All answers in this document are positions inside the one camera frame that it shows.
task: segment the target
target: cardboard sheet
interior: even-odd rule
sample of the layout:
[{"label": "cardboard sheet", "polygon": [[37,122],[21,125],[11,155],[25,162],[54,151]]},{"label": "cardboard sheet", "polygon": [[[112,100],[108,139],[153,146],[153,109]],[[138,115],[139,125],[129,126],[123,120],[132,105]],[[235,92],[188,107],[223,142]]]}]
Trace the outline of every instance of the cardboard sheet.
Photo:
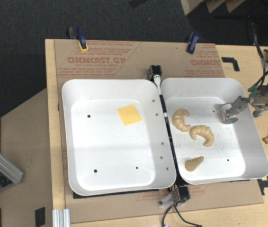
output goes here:
[{"label": "cardboard sheet", "polygon": [[[63,152],[66,207],[72,223],[162,214],[157,201],[162,189],[89,198],[74,198],[68,182],[65,128],[61,89],[70,79],[141,79],[150,65],[161,65],[161,79],[172,77],[224,77],[215,44],[197,44],[195,53],[186,43],[87,41],[80,52],[76,40],[55,40],[57,83]],[[257,180],[189,186],[191,199],[180,211],[262,203]]]}]

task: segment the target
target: yellow sticky note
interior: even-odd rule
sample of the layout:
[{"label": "yellow sticky note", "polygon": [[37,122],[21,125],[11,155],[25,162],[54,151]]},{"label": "yellow sticky note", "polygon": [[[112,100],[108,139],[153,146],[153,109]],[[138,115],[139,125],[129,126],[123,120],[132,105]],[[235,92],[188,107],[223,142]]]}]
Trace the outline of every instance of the yellow sticky note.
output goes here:
[{"label": "yellow sticky note", "polygon": [[142,121],[142,118],[134,104],[118,108],[117,112],[124,126]]}]

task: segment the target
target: black carpet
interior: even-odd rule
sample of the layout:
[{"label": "black carpet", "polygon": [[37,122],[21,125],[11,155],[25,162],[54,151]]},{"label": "black carpet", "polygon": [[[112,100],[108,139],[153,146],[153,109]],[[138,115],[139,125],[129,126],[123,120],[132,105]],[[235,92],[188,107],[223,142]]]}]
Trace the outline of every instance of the black carpet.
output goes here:
[{"label": "black carpet", "polygon": [[[251,45],[250,20],[215,16],[267,12],[268,0],[212,14],[201,3],[188,16],[180,0],[0,0],[0,116],[46,87],[45,39],[65,38],[67,26],[96,40],[184,42],[199,31],[202,43]],[[268,17],[254,23],[260,45],[268,45]]]}]

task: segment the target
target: wooden table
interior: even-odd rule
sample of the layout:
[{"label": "wooden table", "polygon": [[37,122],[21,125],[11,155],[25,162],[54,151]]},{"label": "wooden table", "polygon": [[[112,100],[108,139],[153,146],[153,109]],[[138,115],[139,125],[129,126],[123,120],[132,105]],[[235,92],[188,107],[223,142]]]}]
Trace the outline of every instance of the wooden table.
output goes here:
[{"label": "wooden table", "polygon": [[[220,57],[234,57],[239,64],[240,72],[235,72],[231,63],[223,63],[225,77],[238,80],[245,91],[262,76],[259,56],[253,46],[218,45]],[[60,136],[60,121],[57,110],[57,80],[55,65],[55,43],[53,39],[45,41],[47,91],[50,127],[50,151],[52,171],[53,209],[66,208],[63,183],[63,164]],[[260,137],[268,136],[268,111],[255,119]],[[268,145],[263,142],[268,156]],[[183,217],[190,222],[202,224],[204,227],[268,227],[268,188],[265,189],[264,203],[250,206],[222,208],[215,210],[200,210],[183,213]],[[106,221],[72,224],[73,227],[160,227],[162,215],[144,216],[136,218],[114,219]],[[186,226],[177,214],[168,214],[165,220],[171,227]]]}]

